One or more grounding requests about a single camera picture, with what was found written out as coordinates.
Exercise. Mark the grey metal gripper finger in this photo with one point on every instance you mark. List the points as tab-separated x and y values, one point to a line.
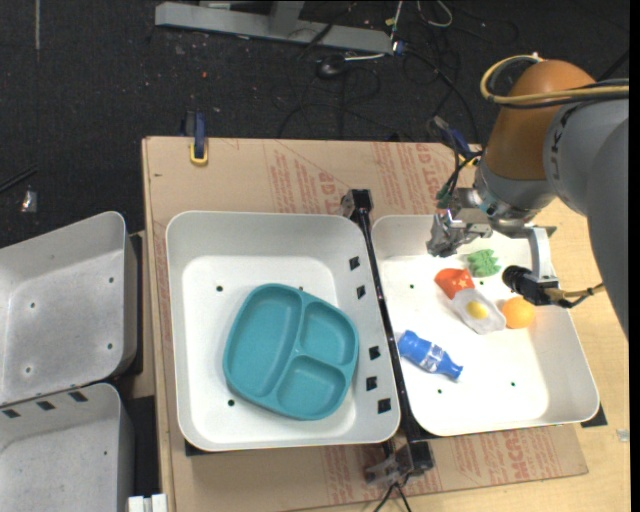
457	242
436	239

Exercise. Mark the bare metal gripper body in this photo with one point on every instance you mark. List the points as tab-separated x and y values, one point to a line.
472	210

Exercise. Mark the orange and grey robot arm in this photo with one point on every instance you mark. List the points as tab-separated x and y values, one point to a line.
575	150

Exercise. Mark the green toy vegetable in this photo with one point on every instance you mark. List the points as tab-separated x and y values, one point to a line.
484	263

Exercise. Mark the red packet with yellow stars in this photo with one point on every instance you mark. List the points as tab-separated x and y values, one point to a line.
450	280

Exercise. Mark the white fried egg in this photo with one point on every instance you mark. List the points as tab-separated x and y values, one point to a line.
487	322

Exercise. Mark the orange ball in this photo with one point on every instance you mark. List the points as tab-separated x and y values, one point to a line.
519	313

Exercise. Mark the thin black rod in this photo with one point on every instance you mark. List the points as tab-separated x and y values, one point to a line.
389	325

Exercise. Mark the blue plastic bottle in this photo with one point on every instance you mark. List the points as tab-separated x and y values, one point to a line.
425	352

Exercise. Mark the white plastic tray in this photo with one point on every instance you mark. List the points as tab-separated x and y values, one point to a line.
60	310
210	410
500	400
55	460

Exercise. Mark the teal divided plate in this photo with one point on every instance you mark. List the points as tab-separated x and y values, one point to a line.
270	340

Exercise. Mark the black computer mouse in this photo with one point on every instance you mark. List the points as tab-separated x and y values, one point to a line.
331	65

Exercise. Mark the brown cardboard board red print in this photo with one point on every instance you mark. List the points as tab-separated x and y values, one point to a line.
240	170

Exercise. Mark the black cylinder on white bracket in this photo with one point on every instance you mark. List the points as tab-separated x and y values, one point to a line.
530	285

